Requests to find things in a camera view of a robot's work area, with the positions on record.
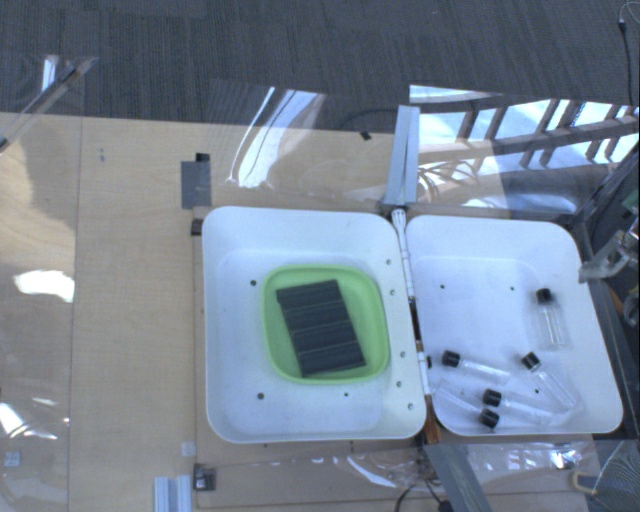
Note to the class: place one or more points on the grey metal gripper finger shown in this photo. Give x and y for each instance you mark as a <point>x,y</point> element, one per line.
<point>602,267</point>

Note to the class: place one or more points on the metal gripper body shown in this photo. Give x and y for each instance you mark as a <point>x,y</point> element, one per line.
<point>622,220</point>

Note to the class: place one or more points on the clear bottle with black cap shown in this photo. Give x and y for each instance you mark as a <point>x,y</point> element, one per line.
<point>551,322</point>
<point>531,361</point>
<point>451,359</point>
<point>489,418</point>
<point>492,397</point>

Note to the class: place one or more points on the white plastic tray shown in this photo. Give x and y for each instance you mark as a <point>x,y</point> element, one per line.
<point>475,260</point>
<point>235,350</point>

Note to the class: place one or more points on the thin black and white rod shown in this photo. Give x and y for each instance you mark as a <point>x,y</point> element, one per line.
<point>409,280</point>

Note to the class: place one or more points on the green plate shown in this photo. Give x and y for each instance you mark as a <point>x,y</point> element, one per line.
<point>375,320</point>

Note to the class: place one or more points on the black ribbed rectangular block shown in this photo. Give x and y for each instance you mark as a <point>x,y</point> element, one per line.
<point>320,327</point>

